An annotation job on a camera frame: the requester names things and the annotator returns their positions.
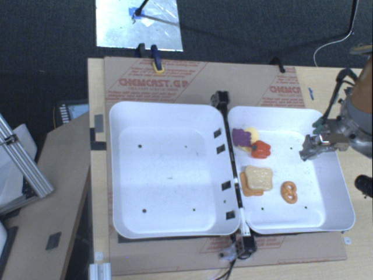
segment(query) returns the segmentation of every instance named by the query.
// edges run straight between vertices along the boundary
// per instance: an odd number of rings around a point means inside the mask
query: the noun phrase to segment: cardboard sheet
[[[304,107],[293,67],[286,73],[277,66],[218,64],[164,60],[166,72],[156,75],[149,59],[105,58],[106,115],[122,100],[209,104],[217,90],[228,90],[234,106]],[[107,166],[111,167],[110,132],[107,135]],[[229,237],[182,237],[128,240],[112,225],[111,169],[108,169],[110,263],[113,275],[144,274],[225,268],[219,252],[231,244]],[[345,260],[338,232],[286,236],[262,236],[258,251],[237,266],[307,263]]]

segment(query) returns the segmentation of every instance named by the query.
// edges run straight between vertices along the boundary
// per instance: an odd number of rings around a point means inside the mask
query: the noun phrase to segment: black tape
[[[61,232],[57,232],[57,233],[50,235],[45,249],[52,250],[54,248],[57,248],[59,245],[60,238],[61,238]]]
[[[242,208],[244,207],[242,205],[242,197],[241,197],[241,192],[240,192],[240,185],[235,183],[234,184],[234,188],[235,188],[235,195],[237,197],[237,204],[238,204],[238,208]]]
[[[217,131],[214,132],[214,138],[217,138],[221,135],[221,129],[218,129]]]
[[[96,141],[96,130],[94,128],[89,129],[91,151],[106,151],[106,142]]]
[[[234,219],[234,218],[235,218],[234,211],[226,212],[226,220]]]
[[[222,191],[225,191],[226,189],[229,189],[229,188],[231,188],[231,181],[230,180],[221,184],[221,190]]]
[[[216,153],[219,154],[219,153],[221,153],[221,152],[224,152],[225,150],[226,150],[226,146],[225,146],[225,144],[223,144],[223,145],[218,146],[218,147],[216,148]]]

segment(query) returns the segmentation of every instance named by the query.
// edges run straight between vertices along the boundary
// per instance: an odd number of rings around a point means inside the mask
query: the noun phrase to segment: black clamp
[[[210,105],[220,111],[222,108],[226,108],[229,102],[228,91],[217,91],[210,99]]]
[[[141,43],[138,45],[136,51],[135,51],[135,57],[136,58],[143,58],[145,57],[145,44],[144,43]]]
[[[270,65],[273,65],[273,64],[278,65],[279,69],[280,69],[280,72],[283,73],[283,74],[286,72],[279,57],[273,57],[269,64]]]

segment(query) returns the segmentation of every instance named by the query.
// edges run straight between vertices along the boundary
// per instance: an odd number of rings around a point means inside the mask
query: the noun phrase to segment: white tray
[[[299,156],[312,123],[322,114],[310,109],[235,107],[228,114],[230,128],[254,127],[259,139],[271,145],[267,159],[254,159],[234,147],[238,173],[246,165],[273,170],[273,188],[242,203],[249,227],[261,234],[347,230],[355,214],[335,152],[303,162]],[[280,194],[283,182],[297,186],[298,201],[288,204]]]
[[[237,230],[240,216],[218,110],[120,102],[110,110],[110,135],[113,220],[119,234],[140,239]],[[231,187],[222,190],[227,181]]]
[[[234,148],[238,173],[246,165],[273,170],[261,197],[242,193],[244,218],[262,234],[347,230],[355,216],[335,153],[303,162],[306,134],[321,114],[290,108],[235,107],[230,127],[255,127],[271,145],[267,159]],[[224,121],[211,106],[125,101],[110,110],[113,220],[130,239],[228,235],[240,224]],[[280,195],[297,185],[298,201]]]

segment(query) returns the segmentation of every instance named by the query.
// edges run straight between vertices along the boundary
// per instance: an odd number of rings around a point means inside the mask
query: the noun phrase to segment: metal rod
[[[45,197],[53,191],[53,186],[43,176],[41,171],[36,166],[36,163],[25,151],[19,141],[11,140],[8,142],[8,140],[6,140],[11,136],[15,136],[13,130],[0,114],[0,146],[3,145],[5,151],[17,165],[25,179],[30,183],[35,193],[39,197]]]
[[[137,10],[135,10],[134,16],[140,16],[141,15],[141,11],[145,7],[145,5],[148,3],[148,1],[149,0],[144,0],[144,2],[142,2],[141,6],[139,8],[137,8]]]
[[[355,15],[357,11],[357,4],[358,0],[353,0],[352,2],[352,10],[351,10],[351,18],[350,18],[350,25],[349,25],[349,30],[347,31],[347,34],[353,31],[354,27],[354,22],[355,22]]]
[[[10,203],[7,203],[6,205],[4,205],[3,207],[0,208],[0,216],[6,215],[8,212],[12,212],[15,209],[24,207],[25,205],[33,202],[36,199],[38,199],[37,196],[32,196],[32,197],[26,199],[25,195],[23,195],[23,196],[21,196],[17,199],[14,199]]]

